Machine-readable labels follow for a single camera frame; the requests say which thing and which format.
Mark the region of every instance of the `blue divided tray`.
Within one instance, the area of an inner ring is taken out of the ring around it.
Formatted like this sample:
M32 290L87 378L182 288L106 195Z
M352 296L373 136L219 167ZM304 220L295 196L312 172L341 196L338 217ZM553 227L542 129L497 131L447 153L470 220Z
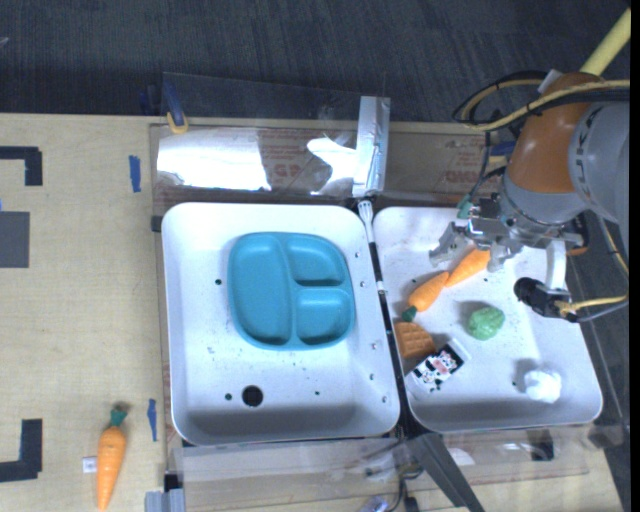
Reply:
M242 337L276 350L327 347L353 328L344 256L328 240L298 233L240 237L229 256L229 305Z

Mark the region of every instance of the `wooden table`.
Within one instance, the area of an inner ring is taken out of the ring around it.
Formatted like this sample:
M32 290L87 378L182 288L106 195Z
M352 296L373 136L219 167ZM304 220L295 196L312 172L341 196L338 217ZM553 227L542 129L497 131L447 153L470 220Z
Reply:
M154 117L0 115L1 146L37 146L43 185L27 187L24 162L0 160L3 211L30 212L26 269L0 269L0 461L18 458L23 419L43 421L37 479L0 483L0 510L95 510L83 473L114 403L129 407L129 446L109 510L144 510L166 467L158 281L149 128ZM397 125L392 130L402 131ZM141 161L134 193L129 156ZM157 403L158 441L147 419ZM588 473L476 486L487 510L620 510L602 452ZM424 507L450 506L439 491ZM357 510L365 500L273 510Z

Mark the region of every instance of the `bread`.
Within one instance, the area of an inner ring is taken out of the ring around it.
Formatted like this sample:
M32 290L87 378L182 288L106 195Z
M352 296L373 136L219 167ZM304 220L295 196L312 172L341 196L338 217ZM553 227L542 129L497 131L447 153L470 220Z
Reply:
M413 322L396 322L396 342L400 355L405 359L424 358L436 352L431 335Z

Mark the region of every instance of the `black drain hole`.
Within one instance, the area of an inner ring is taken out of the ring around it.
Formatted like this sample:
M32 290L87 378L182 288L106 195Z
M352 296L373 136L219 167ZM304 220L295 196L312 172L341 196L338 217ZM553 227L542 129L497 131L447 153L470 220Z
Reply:
M258 407L263 398L262 390L258 386L247 386L242 392L242 401L249 407Z

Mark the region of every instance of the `orange carrot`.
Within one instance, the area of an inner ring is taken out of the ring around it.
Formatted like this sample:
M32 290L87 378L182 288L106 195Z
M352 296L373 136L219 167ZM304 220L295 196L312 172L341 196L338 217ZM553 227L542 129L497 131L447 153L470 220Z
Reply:
M440 295L448 279L449 272L442 272L429 279L426 283L418 286L418 288L409 295L409 299L407 300L409 308L402 313L402 319L405 322L411 322L418 311L422 312L429 309Z
M447 288L458 284L461 281L481 272L487 268L487 263L491 259L491 253L489 251L481 251L474 248L469 254L467 254L462 261L458 263L458 266L451 272L451 276L445 283Z
M120 429L120 424L126 415L125 411L113 409L111 411L111 426L102 433L98 442L96 487L100 511L106 510L109 505L124 459L127 439Z

